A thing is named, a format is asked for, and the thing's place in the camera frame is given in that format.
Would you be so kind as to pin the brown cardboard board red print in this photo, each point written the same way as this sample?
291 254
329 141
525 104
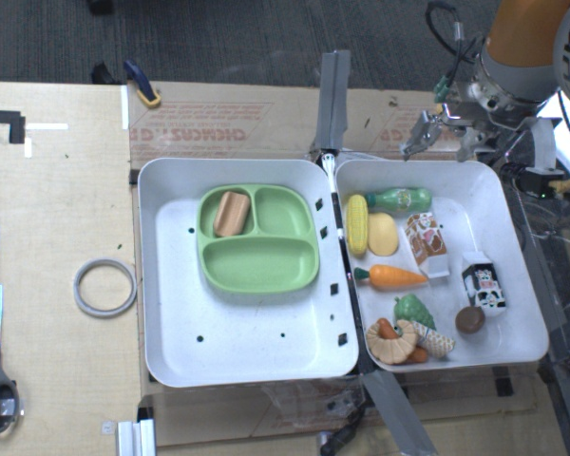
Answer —
266 121

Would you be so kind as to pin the green divided plate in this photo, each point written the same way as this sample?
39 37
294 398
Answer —
261 264

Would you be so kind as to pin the orange toy carrot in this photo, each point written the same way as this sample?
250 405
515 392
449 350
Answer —
394 276

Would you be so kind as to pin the green toy bottle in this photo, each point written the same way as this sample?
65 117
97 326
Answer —
404 200

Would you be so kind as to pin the pale yellow toy potato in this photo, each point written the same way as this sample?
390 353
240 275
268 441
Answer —
383 234

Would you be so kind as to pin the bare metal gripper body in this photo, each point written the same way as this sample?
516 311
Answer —
496 107

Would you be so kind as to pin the black chair caster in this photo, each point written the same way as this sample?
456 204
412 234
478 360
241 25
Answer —
100 2

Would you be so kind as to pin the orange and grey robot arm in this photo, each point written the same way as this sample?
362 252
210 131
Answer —
522 22

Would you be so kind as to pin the beige toy croissant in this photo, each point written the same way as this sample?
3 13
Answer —
392 349

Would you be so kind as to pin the brown round toy biscuit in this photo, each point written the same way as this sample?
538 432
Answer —
470 320

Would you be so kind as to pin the tan toy bread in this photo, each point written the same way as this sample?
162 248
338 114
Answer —
232 214

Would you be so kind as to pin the brown and white toy carton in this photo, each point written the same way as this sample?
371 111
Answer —
425 240

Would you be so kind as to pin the beige toy waffle cone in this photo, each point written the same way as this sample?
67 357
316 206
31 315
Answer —
437 342

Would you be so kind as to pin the green toy leafy vegetable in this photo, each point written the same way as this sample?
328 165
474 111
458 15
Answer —
414 311

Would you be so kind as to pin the black and white milk carton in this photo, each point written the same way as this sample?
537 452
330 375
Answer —
484 285

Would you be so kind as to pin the grey tape roll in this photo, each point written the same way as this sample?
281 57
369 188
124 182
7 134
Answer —
78 292

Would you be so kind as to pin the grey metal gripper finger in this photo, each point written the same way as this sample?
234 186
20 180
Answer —
423 133
470 145

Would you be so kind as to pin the white plastic tray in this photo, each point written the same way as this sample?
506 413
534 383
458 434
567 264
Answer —
499 207
247 340

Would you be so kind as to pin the yellow toy corn cob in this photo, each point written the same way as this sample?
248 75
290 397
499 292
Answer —
357 226

